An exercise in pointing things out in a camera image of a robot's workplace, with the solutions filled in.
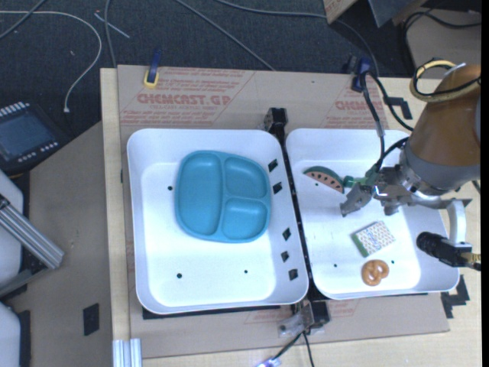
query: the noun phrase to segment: wooden table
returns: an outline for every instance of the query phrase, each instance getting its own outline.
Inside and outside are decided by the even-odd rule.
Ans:
[[[409,94],[408,79],[384,78],[389,94],[402,96],[409,103],[416,121],[423,104]],[[131,326],[128,312],[128,280],[125,251],[125,224],[123,192],[121,185],[121,141],[118,116],[117,70],[101,69],[102,124],[105,152],[105,183],[108,217],[108,250],[112,302],[113,340],[129,340]],[[387,120],[398,128],[389,112]],[[467,208],[467,240],[474,252],[481,250],[480,195],[469,183],[462,187],[459,197],[472,198]],[[450,320],[451,330],[422,336],[401,336],[361,341],[313,344],[316,366],[467,366],[482,365],[481,346],[481,274],[462,268],[470,301],[466,306],[455,307],[455,319]],[[247,351],[220,352],[194,356],[177,356],[162,359],[145,359],[145,367],[172,367],[199,365],[202,367],[252,367],[275,355],[278,349],[251,349]],[[282,357],[284,366],[309,365],[306,347],[298,342]]]

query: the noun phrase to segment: blue clip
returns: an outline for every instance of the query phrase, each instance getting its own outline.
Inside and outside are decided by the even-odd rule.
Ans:
[[[146,74],[144,75],[144,85],[150,89],[153,89],[158,84],[158,79],[160,77],[158,73],[158,65],[160,64],[161,54],[163,54],[163,51],[160,47],[157,47],[154,50],[150,69],[147,70]]]
[[[358,64],[357,64],[357,76],[355,76],[353,78],[353,83],[351,84],[351,89],[353,89],[354,91],[356,91],[358,93],[361,93],[363,91],[363,89],[361,88],[361,84],[360,84],[360,75],[363,72],[365,72],[367,70],[370,70],[371,66],[372,66],[372,62],[367,57],[362,57],[358,61]]]

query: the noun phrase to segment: robotic hand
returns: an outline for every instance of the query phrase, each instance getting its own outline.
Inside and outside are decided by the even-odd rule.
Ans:
[[[417,80],[431,67],[449,71],[431,94],[417,89]],[[427,254],[451,266],[472,266],[471,246],[465,242],[465,207],[470,200],[444,200],[468,181],[481,178],[481,67],[434,60],[421,66],[411,82],[413,95],[427,102],[410,137],[397,142],[385,155],[400,149],[395,167],[382,167],[381,158],[356,183],[340,204],[343,216],[359,210],[372,198],[380,200],[386,215],[402,205],[447,209],[449,239],[424,232],[416,244]]]

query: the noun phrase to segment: yellow clip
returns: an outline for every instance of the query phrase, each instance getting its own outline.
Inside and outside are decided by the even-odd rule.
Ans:
[[[147,87],[148,89],[153,89],[156,87],[156,85],[158,84],[158,79],[160,78],[160,74],[158,72],[156,72],[156,76],[154,77],[154,82],[148,82],[147,81],[147,76],[149,75],[149,70],[146,71],[146,73],[144,74],[144,86]]]

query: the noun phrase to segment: digital screen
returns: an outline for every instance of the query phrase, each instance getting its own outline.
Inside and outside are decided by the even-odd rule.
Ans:
[[[50,130],[29,112],[4,122],[0,120],[0,155],[5,161],[53,140]]]

